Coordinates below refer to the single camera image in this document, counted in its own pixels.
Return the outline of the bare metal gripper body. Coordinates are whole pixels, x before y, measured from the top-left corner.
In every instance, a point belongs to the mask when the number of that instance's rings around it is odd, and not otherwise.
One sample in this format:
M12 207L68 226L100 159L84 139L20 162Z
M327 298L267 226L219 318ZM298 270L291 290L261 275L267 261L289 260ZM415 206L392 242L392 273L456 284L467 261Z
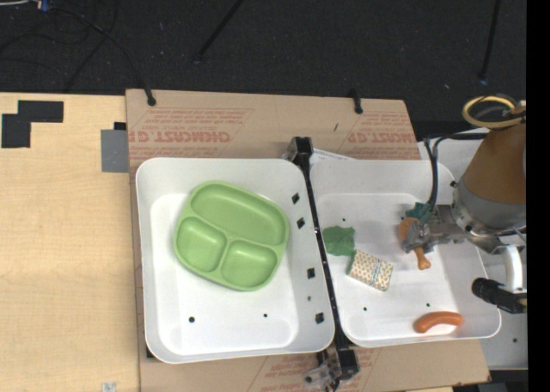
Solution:
M436 243L469 242L486 254L518 247L518 234L511 227L490 227L458 204L437 205L427 229Z

